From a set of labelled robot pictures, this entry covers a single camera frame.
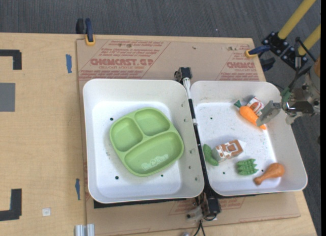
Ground orange carrot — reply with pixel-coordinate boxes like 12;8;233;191
233;99;267;130

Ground white plastic tray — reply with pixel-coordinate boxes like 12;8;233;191
82;78;205;204
189;80;308;197

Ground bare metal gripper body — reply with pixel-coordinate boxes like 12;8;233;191
280;82;321;117

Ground green divided plate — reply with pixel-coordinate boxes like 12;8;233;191
109;107;184;177

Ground brown cardboard board, red print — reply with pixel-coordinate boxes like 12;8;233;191
76;38;302;236

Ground thin black and white rod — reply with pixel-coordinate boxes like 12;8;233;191
182;76;212;196

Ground brown and white carton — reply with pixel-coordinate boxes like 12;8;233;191
211;139;247;164

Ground green curved toy vegetable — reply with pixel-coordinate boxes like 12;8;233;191
202;143;220;166

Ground green pea pods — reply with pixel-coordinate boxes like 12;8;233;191
235;158;259;176

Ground black block with thin wires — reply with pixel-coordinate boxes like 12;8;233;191
174;66;192;82
203;196;222;218

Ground orange chicken drumstick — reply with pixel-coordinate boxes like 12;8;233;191
253;163;285;186

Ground red and white packet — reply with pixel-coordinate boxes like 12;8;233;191
246;95;265;117

